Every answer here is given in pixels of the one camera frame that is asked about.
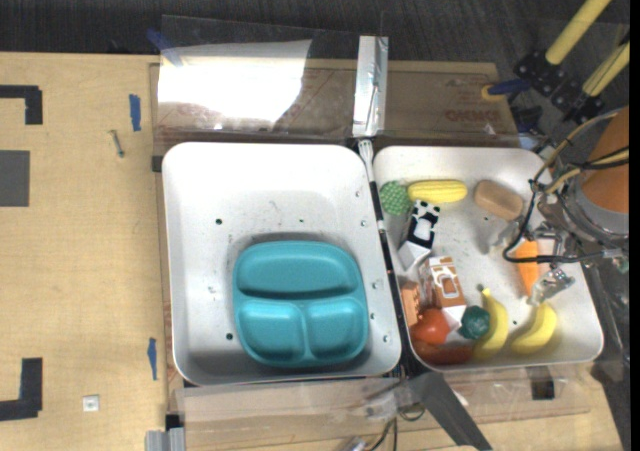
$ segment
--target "banana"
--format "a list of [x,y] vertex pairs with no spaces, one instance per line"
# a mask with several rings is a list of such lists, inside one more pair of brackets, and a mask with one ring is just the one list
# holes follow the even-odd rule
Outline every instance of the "banana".
[[558,317],[548,304],[538,305],[533,325],[524,334],[514,339],[511,349],[521,355],[537,352],[549,342],[557,322]]
[[509,335],[509,315],[505,306],[491,296],[488,288],[482,290],[482,300],[489,312],[489,331],[473,347],[473,357],[478,360],[486,360],[498,353]]

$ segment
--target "small cardboard box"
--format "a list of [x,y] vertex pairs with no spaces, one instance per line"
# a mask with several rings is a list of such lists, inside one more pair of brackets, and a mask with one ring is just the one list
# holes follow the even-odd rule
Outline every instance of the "small cardboard box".
[[435,239],[435,226],[440,217],[440,208],[416,200],[413,203],[411,217],[404,230],[405,241],[398,249],[398,256],[405,268],[431,253]]
[[405,282],[400,293],[402,295],[404,319],[407,322],[407,326],[412,327],[418,322],[420,314],[420,285],[413,281]]
[[451,257],[431,257],[418,267],[427,305],[442,309],[451,330],[461,327],[467,302]]

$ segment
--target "screw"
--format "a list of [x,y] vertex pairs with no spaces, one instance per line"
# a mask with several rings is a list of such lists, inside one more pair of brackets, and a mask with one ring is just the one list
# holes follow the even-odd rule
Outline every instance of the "screw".
[[118,134],[116,133],[115,129],[110,130],[109,134],[111,135],[111,138],[113,139],[113,143],[116,146],[116,151],[118,151],[118,156],[120,156],[121,158],[124,158],[124,151],[120,146],[120,140],[118,140]]

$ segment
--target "black tape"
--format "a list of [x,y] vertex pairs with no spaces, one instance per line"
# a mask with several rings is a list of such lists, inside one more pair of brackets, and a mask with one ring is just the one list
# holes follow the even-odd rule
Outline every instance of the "black tape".
[[0,150],[0,207],[29,206],[29,151]]
[[20,396],[0,401],[0,421],[17,421],[38,417],[42,410],[42,358],[22,359]]
[[42,90],[37,85],[0,85],[1,99],[24,99],[24,123],[42,125]]
[[151,171],[155,173],[162,172],[162,160],[164,156],[151,156]]

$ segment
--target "blue tape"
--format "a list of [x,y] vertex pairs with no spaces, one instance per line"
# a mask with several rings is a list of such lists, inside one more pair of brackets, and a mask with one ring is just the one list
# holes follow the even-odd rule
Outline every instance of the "blue tape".
[[487,92],[489,95],[513,94],[515,92],[526,92],[531,88],[531,83],[524,79],[511,79],[502,81],[490,87]]
[[149,346],[147,347],[147,357],[149,357],[149,364],[151,365],[151,374],[153,375],[153,381],[158,379],[158,353],[156,351],[156,340],[153,337],[149,338]]
[[175,65],[176,67],[180,67],[182,65],[180,56],[173,51],[173,44],[171,44],[171,42],[169,42],[169,40],[158,30],[149,28],[147,30],[147,39],[154,46],[156,46],[156,48],[158,48],[158,50],[160,51],[160,54],[167,60],[169,60],[173,65]]
[[131,115],[131,125],[134,131],[140,131],[141,111],[140,98],[137,95],[129,94],[129,114]]

